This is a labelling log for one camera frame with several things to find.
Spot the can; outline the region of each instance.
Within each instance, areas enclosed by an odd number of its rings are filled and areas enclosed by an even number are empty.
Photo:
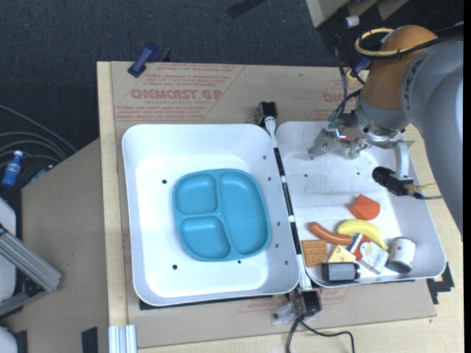
[[[409,238],[397,237],[393,239],[389,245],[391,252],[386,267],[401,274],[410,272],[414,262],[415,246],[415,242]]]

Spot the toy banana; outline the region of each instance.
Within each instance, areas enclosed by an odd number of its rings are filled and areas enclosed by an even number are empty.
[[[347,220],[337,227],[339,234],[363,234],[381,248],[387,250],[388,246],[383,242],[380,230],[373,224],[365,220]]]

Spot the black carpet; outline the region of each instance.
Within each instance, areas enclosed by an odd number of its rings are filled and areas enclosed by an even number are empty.
[[[380,26],[440,29],[464,20],[464,0],[411,0],[386,21],[373,7],[354,29],[346,8],[315,29],[305,0],[0,0],[0,12],[0,105],[81,149],[98,138],[97,61],[136,60],[154,41],[173,62],[337,66],[335,34],[353,48]],[[14,132],[44,134],[6,110],[0,123],[0,165],[22,149]]]

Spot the hot dog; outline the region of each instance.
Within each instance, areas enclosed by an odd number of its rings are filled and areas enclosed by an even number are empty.
[[[328,243],[339,244],[342,246],[349,246],[353,243],[352,235],[331,232],[322,227],[318,222],[310,222],[308,229],[315,236],[325,240]]]

